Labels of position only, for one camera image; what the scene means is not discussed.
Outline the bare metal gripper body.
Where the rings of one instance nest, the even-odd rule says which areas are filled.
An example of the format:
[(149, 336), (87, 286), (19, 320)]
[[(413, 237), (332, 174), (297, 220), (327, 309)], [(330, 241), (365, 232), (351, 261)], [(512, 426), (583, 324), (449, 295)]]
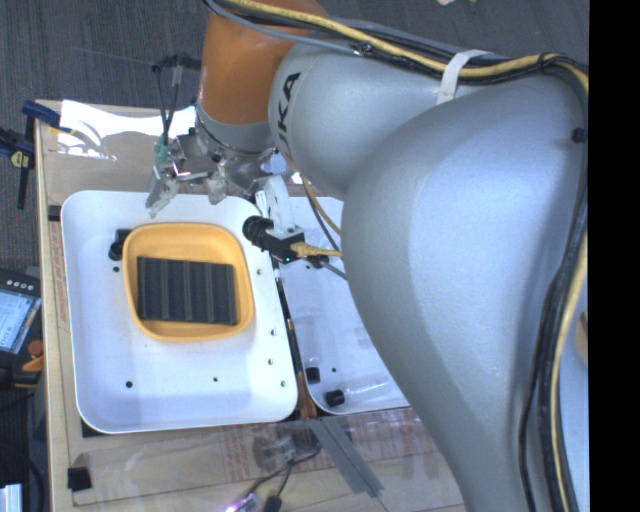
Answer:
[(272, 142), (254, 152), (224, 144), (204, 132), (191, 131), (173, 138), (161, 135), (154, 144), (151, 176), (164, 173), (179, 187), (195, 183), (207, 191), (207, 178), (220, 173), (227, 179), (227, 193), (251, 195), (273, 174), (270, 160), (275, 152)]

